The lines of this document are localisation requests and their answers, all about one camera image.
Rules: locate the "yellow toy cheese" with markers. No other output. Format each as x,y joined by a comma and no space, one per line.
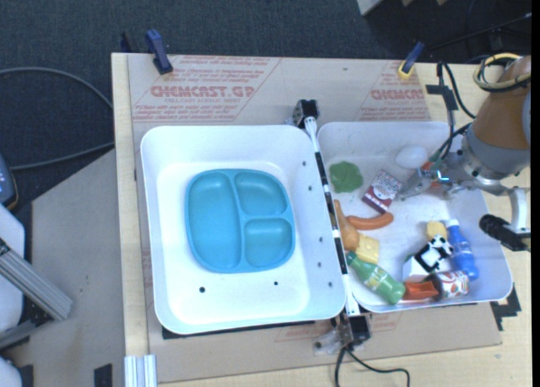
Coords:
368,249

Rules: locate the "black and white milk carton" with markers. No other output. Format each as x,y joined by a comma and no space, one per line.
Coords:
428,256

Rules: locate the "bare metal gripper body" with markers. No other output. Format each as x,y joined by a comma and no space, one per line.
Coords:
468,170

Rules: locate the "red and white carton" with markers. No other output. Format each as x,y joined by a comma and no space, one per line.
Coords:
381,191

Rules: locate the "white and orange can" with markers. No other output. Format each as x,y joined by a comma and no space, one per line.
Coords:
455,285

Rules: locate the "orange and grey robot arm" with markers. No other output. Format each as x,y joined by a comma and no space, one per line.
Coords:
500,124

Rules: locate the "green toy lettuce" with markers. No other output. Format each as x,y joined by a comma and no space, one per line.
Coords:
346,176

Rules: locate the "white toy egg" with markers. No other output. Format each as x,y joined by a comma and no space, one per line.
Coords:
411,157

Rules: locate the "orange toy drumstick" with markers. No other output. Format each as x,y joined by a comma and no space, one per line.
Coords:
348,233

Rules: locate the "thin black and white rod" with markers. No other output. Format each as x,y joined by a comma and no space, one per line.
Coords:
324,183

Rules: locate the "blue plastic bottle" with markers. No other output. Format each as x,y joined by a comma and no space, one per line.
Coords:
463,250

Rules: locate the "white plastic tray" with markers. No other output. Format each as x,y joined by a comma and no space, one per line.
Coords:
236,305
405,246

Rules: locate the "brown cardboard board, red print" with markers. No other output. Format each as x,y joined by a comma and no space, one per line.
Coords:
253,90

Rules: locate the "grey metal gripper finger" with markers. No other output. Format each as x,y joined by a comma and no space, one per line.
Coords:
417,189
450,191

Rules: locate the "black cylinder on white bracket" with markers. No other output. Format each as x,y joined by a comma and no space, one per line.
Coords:
504,229

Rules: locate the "orange toy carton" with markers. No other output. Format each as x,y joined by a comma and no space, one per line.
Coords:
417,290

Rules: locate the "green plastic bottle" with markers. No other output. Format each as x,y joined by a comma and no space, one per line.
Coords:
377,280

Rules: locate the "blue divided plate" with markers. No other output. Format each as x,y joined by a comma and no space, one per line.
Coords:
211,221

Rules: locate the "orange toy sausage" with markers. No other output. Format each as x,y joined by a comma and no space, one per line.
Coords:
371,221

